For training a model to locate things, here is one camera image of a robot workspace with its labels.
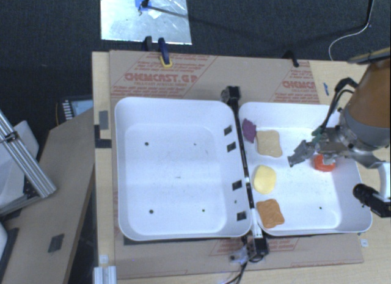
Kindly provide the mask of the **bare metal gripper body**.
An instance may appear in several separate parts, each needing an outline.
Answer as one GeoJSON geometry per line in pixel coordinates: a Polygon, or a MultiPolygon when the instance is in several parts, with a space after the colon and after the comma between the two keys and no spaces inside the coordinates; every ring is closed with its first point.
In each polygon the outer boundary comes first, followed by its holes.
{"type": "Polygon", "coordinates": [[[357,136],[343,125],[318,127],[312,133],[315,151],[328,157],[348,156],[357,143],[357,136]]]}

